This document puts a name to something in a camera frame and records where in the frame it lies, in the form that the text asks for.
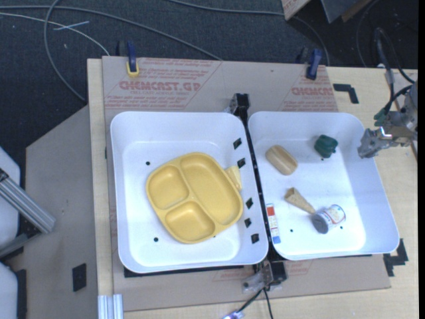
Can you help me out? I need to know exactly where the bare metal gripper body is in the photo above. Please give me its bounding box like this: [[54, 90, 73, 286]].
[[380, 106, 419, 148]]

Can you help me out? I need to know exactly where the dark green toy pepper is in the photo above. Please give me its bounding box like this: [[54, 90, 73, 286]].
[[313, 134, 339, 160]]

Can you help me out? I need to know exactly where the white plastic tray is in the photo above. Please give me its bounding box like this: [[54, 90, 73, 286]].
[[110, 110, 269, 274], [247, 110, 400, 261]]

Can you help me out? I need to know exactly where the small white can grey lid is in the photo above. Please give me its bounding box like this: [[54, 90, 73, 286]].
[[311, 204, 347, 235]]

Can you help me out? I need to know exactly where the tan toy bread bun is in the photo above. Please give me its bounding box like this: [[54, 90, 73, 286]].
[[264, 144, 299, 176]]

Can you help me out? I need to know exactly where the tan toy ice cream cone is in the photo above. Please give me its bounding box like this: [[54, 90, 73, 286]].
[[284, 187, 316, 215]]

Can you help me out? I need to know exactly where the thin black rod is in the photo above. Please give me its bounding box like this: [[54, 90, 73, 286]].
[[241, 106, 272, 265]]

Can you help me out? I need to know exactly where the yellow divided plate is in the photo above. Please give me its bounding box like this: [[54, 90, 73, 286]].
[[145, 152, 244, 245]]

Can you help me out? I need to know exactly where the brown cardboard board red print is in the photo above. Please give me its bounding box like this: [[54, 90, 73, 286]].
[[101, 55, 392, 312]]

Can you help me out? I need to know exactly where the black block with thin wires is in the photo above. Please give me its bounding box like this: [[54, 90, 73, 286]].
[[254, 260, 287, 292], [230, 92, 250, 116]]

